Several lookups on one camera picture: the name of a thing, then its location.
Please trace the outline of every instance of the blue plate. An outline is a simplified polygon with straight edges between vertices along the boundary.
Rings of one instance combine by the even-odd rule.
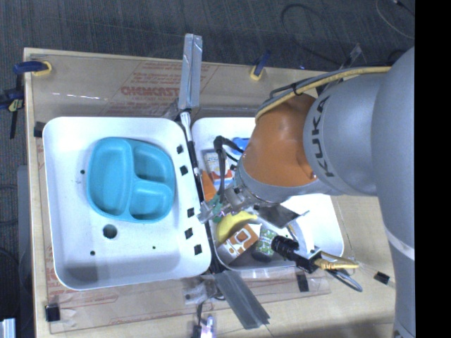
[[[108,218],[154,223],[171,211],[175,194],[171,158],[159,147],[134,139],[97,142],[87,170],[87,198]]]

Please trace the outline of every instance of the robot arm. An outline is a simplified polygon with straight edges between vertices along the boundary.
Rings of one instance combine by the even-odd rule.
[[[314,99],[307,89],[340,81]],[[414,48],[392,68],[355,69],[301,82],[271,97],[221,202],[203,203],[199,219],[253,209],[286,227],[297,215],[280,203],[322,193],[377,196],[393,257],[395,337],[415,337]]]

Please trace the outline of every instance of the black hole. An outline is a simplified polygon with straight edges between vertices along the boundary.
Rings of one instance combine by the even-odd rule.
[[[186,239],[189,239],[190,237],[192,237],[192,228],[185,230],[185,237],[186,237]]]
[[[112,224],[107,224],[104,226],[104,237],[108,239],[113,239],[118,234],[118,230]]]
[[[197,254],[200,254],[202,252],[202,247],[200,244],[196,245],[194,247],[194,255],[196,256]]]
[[[181,171],[182,175],[185,175],[186,173],[188,173],[188,168],[185,166],[181,166],[180,171]]]

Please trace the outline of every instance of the dark gray floor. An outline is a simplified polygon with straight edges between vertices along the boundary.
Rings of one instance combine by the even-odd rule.
[[[183,35],[204,41],[203,60],[335,70],[360,44],[360,65],[382,65],[414,46],[415,0],[0,0],[0,88],[26,46],[157,58],[181,57]],[[0,319],[17,314],[17,169],[27,163],[24,114],[9,139],[0,111]]]

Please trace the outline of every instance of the table surface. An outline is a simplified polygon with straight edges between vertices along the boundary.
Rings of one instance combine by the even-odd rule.
[[[69,51],[26,49],[24,61],[31,56],[65,56],[76,62],[83,59],[123,59],[133,63],[163,61],[155,58],[117,57],[102,54],[85,54]],[[320,72],[265,68],[258,82],[249,77],[250,67],[203,63],[206,71],[202,102],[220,106],[224,97],[233,106],[258,106],[271,89],[293,81],[318,75]],[[194,315],[179,315],[169,318],[145,320],[105,327],[73,330],[52,334],[46,321],[44,307],[49,302],[47,271],[45,266],[45,241],[48,225],[43,221],[42,183],[39,181],[38,151],[40,138],[34,136],[37,121],[46,122],[52,117],[66,115],[58,107],[59,100],[39,106],[34,101],[31,73],[25,74],[27,161],[30,181],[30,219],[32,239],[32,277],[35,307],[36,337],[190,337]],[[330,294],[264,303],[270,315],[270,324],[255,330],[244,330],[231,309],[213,311],[216,334],[219,337],[390,337],[395,311],[395,290],[372,278],[378,270],[393,276],[393,263],[385,236],[381,210],[376,197],[339,196],[332,198],[343,239],[348,252],[368,269],[356,270],[353,278],[363,287],[355,292],[337,280],[330,279]]]

